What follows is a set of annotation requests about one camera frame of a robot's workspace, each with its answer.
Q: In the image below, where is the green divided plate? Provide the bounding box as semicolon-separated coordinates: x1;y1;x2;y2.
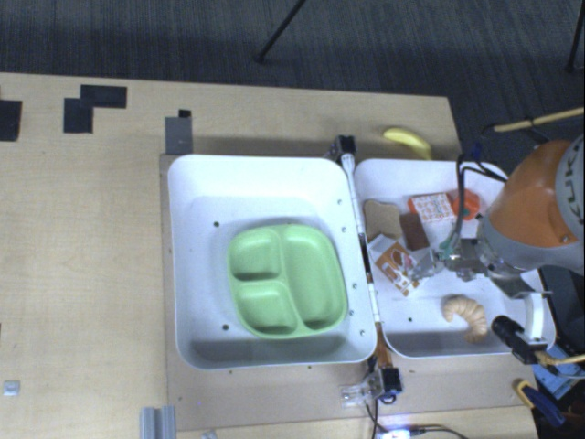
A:
226;223;350;340

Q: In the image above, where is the brown bread slice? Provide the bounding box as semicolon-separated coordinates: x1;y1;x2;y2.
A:
363;198;404;242

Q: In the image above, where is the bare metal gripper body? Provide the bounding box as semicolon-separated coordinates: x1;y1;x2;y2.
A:
446;238;504;284

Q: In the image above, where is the thin black and white rod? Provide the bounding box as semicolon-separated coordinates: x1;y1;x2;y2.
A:
340;152;388;369

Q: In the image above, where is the orange and white patterned carton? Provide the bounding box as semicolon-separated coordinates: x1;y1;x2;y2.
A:
407;192;458;225

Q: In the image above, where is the white plastic tray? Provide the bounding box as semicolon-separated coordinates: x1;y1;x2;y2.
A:
166;153;378;372
354;157;558;360

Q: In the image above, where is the orange and green packet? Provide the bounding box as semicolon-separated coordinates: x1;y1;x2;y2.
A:
450;188;482;221

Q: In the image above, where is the beige croissant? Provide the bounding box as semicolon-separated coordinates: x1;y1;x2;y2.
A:
441;294;490;345

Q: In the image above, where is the yellow banana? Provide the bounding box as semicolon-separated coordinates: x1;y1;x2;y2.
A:
382;127;433;161

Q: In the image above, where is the black cylinder on white bracket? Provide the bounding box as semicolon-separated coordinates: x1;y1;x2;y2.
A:
491;289;557;366

